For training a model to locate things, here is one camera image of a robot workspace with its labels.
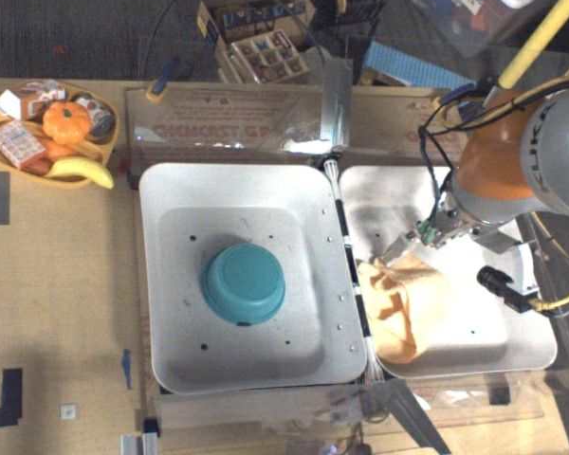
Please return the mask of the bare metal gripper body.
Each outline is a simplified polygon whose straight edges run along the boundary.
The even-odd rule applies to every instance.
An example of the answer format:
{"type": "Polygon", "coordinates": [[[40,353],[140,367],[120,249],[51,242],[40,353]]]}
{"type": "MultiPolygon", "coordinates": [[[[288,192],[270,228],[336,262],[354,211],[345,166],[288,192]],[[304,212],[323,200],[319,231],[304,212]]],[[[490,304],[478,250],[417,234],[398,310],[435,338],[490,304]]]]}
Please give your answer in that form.
{"type": "Polygon", "coordinates": [[[454,195],[440,199],[429,216],[401,233],[383,254],[383,263],[391,266],[415,246],[439,249],[451,240],[469,235],[482,236],[498,227],[496,221],[482,220],[466,210],[454,195]]]}

